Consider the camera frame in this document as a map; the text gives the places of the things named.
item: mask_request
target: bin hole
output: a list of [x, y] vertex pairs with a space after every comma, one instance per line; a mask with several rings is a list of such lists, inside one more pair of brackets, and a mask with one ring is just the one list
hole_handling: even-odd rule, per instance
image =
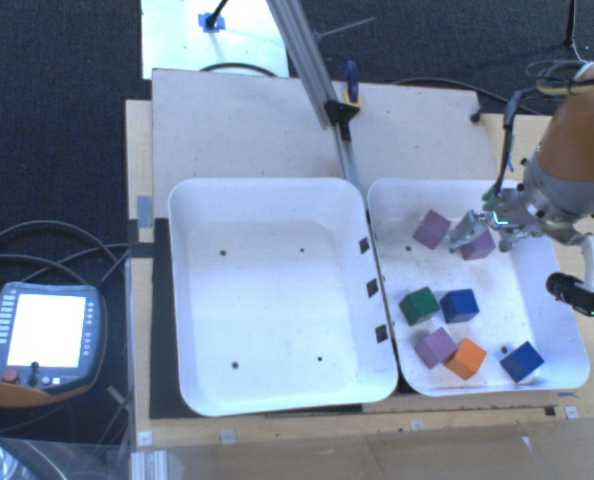
[[377, 285], [377, 279], [373, 279], [366, 285], [366, 289], [368, 290], [368, 297], [372, 297], [379, 291], [379, 287]]
[[375, 328], [375, 335], [377, 336], [377, 343], [381, 343], [382, 341], [386, 341], [388, 339], [388, 329], [386, 325], [380, 325], [379, 327]]
[[359, 241], [359, 250], [362, 254], [364, 254], [368, 249], [370, 249], [370, 245], [368, 244], [368, 238], [362, 238]]

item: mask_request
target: aluminum rod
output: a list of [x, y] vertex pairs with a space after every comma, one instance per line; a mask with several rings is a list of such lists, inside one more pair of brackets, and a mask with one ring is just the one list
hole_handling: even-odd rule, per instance
[[[300, 0], [266, 0], [288, 55], [306, 90], [323, 129], [331, 126], [326, 102], [338, 101], [328, 70], [310, 28]], [[341, 124], [335, 128], [335, 142], [342, 175], [361, 190], [352, 144], [342, 138]]]

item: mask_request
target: red emergency stop button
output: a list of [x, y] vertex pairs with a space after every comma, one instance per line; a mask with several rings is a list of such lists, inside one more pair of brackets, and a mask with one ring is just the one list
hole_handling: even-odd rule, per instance
[[17, 384], [18, 380], [19, 372], [17, 371], [17, 368], [8, 366], [4, 368], [3, 372], [1, 372], [1, 381], [5, 382], [6, 384]]

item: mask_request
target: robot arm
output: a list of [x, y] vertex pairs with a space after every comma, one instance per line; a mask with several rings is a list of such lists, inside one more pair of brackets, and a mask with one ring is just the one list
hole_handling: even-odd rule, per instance
[[523, 182], [502, 189], [500, 175], [484, 196], [483, 212], [466, 214], [451, 234], [449, 247], [455, 250], [475, 240], [488, 227], [499, 232], [502, 252], [523, 238], [543, 235], [567, 246], [581, 246], [584, 281], [554, 274], [547, 288], [575, 309], [594, 316], [594, 235], [574, 227], [580, 219], [594, 215], [594, 63], [585, 65], [572, 81], [545, 80], [537, 88], [566, 96], [532, 158], [522, 162]]

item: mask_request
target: purple cube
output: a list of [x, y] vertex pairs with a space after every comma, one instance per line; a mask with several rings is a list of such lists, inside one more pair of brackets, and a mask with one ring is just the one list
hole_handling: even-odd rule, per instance
[[443, 327], [431, 332], [415, 345], [415, 352], [428, 368], [434, 368], [445, 361], [456, 350], [457, 344]]
[[421, 222], [413, 238], [429, 249], [434, 249], [448, 233], [450, 221], [430, 210]]
[[495, 249], [495, 241], [487, 229], [477, 240], [462, 246], [459, 250], [465, 260], [485, 258]]

